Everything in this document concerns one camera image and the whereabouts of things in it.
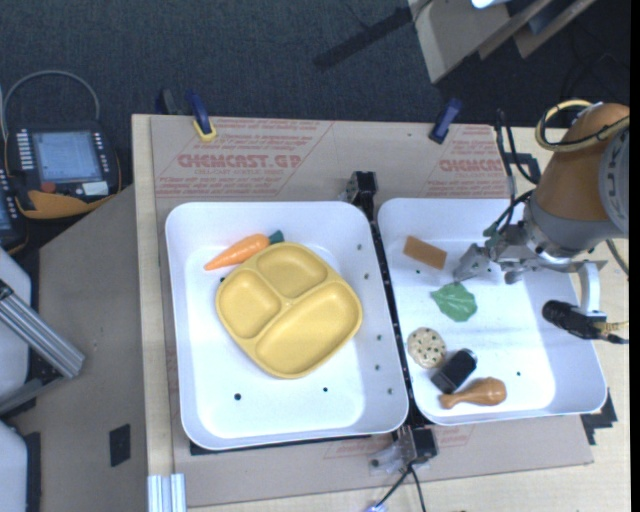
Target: yellow plate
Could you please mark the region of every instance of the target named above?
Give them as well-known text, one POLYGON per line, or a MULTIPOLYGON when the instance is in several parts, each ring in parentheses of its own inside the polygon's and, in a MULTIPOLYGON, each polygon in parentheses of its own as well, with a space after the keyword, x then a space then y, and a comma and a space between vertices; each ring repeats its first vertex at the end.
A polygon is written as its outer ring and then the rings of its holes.
POLYGON ((293 379, 327 361, 362 323, 347 282, 305 246, 271 245, 237 267, 216 294, 220 321, 263 370, 293 379))

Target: toy carrot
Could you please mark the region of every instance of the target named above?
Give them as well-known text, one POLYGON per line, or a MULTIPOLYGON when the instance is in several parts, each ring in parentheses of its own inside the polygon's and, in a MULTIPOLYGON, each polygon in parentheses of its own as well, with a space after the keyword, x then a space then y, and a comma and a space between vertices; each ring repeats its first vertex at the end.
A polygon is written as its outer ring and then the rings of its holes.
POLYGON ((204 266, 204 269, 214 270, 242 263, 269 245, 282 242, 283 240, 284 236, 280 230, 271 236, 266 236, 261 233, 247 236, 218 254, 204 266))

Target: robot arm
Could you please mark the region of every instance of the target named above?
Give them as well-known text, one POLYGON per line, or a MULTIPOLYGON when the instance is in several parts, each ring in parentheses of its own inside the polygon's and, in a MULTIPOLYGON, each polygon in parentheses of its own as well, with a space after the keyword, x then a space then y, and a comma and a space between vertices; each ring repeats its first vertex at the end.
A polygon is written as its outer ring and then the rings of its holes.
MULTIPOLYGON (((582 285, 580 306, 550 301, 543 315, 577 336, 603 337, 602 326, 608 324, 606 315, 598 311, 598 270, 606 262, 574 258, 602 241, 629 236, 629 108, 565 102, 545 113, 536 139, 554 152, 540 182, 483 233, 487 237, 483 247, 469 247, 454 270, 454 280, 479 276, 492 263, 505 272, 507 284, 541 268, 577 272, 582 285), (546 123, 575 106, 583 110, 562 141, 548 142, 546 123), (521 219, 499 227, 519 203, 523 205, 521 219)), ((607 339, 621 341, 612 336, 607 339)))

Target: white tray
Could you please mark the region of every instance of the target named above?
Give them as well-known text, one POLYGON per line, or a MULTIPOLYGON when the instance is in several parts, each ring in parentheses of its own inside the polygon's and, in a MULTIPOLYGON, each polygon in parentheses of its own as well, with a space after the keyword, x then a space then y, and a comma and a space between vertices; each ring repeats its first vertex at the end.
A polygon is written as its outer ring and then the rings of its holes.
POLYGON ((366 217, 347 203, 186 203, 166 221, 182 424, 210 450, 391 432, 408 398, 366 217), (262 371, 215 311, 231 267, 203 265, 253 233, 280 229, 331 265, 353 288, 363 323, 320 368, 299 379, 262 371))
POLYGON ((430 327, 442 335, 450 354, 468 348, 478 356, 465 384, 496 377, 507 387, 507 399, 499 405, 461 403, 444 409, 438 400, 441 392, 430 380, 437 369, 422 369, 407 353, 416 405, 434 423, 586 413, 600 409, 606 399, 593 344, 541 316, 550 299, 579 303, 567 274, 529 273, 523 281, 506 285, 495 265, 491 274, 464 282, 478 304, 466 322, 445 316, 431 298, 431 292, 453 281, 462 254, 471 243, 484 243, 482 232, 507 206, 506 200, 496 199, 392 199, 380 207, 378 222, 405 347, 411 332, 430 327), (409 235, 447 251, 445 268, 437 270, 404 255, 409 235))

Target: toy cookie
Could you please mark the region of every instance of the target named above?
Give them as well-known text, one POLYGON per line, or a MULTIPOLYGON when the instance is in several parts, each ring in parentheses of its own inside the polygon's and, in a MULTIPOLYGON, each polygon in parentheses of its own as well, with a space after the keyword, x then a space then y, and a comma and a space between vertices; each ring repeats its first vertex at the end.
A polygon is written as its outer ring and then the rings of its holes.
POLYGON ((442 363, 447 353, 442 336, 426 327, 420 327, 409 335, 407 349, 413 360, 426 369, 442 363))

